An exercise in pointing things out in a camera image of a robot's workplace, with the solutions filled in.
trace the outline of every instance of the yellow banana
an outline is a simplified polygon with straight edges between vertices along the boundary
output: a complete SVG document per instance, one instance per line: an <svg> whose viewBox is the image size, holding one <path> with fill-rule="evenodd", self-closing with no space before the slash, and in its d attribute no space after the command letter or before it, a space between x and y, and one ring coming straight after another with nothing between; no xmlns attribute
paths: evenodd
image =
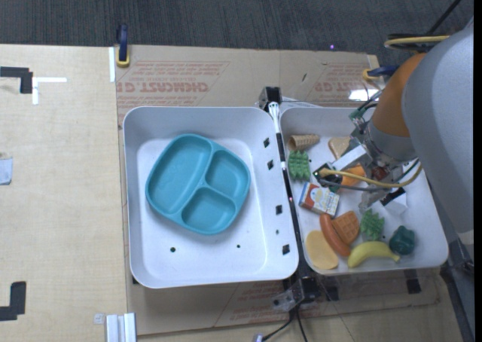
<svg viewBox="0 0 482 342"><path fill-rule="evenodd" d="M356 267L368 258L392 258L399 261L400 256L394 254L389 245L380 241L360 243L353 247L348 257L348 267Z"/></svg>

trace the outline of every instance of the teal plate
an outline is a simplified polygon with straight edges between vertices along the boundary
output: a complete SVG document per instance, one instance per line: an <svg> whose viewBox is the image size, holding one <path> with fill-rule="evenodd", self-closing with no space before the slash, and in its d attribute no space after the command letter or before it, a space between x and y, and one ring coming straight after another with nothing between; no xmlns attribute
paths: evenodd
<svg viewBox="0 0 482 342"><path fill-rule="evenodd" d="M173 139L149 173L145 195L152 209L188 230L218 234L237 217L251 176L233 152L206 137Z"/></svg>

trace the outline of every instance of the white strip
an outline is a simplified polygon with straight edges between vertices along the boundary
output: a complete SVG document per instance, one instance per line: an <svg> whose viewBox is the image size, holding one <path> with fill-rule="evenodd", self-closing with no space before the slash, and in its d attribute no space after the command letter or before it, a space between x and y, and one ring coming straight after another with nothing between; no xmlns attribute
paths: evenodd
<svg viewBox="0 0 482 342"><path fill-rule="evenodd" d="M32 78L32 104L38 105L38 84L41 82L67 82L65 77L33 77Z"/></svg>
<svg viewBox="0 0 482 342"><path fill-rule="evenodd" d="M474 230L471 229L467 232L463 232L461 234L457 233L459 235L460 241L464 243L467 246L470 246L474 244Z"/></svg>
<svg viewBox="0 0 482 342"><path fill-rule="evenodd" d="M108 67L111 72L111 82L115 82L115 51L113 47L108 49Z"/></svg>

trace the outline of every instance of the dark green vegetable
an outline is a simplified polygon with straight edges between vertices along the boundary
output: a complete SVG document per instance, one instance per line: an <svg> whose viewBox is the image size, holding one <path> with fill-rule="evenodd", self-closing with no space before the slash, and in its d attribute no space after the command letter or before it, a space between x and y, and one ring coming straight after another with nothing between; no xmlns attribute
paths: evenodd
<svg viewBox="0 0 482 342"><path fill-rule="evenodd" d="M399 255L411 254L415 248L415 232L401 225L390 238L389 247Z"/></svg>

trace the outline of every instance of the hot dog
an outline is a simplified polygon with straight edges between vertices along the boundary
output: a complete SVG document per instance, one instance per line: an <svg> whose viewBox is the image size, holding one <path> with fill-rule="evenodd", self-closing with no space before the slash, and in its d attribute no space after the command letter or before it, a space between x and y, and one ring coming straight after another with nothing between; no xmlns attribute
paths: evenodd
<svg viewBox="0 0 482 342"><path fill-rule="evenodd" d="M319 223L322 227L325 239L330 247L341 256L349 256L351 253L350 247L345 244L335 231L331 223L331 216L328 213L322 213L319 216Z"/></svg>

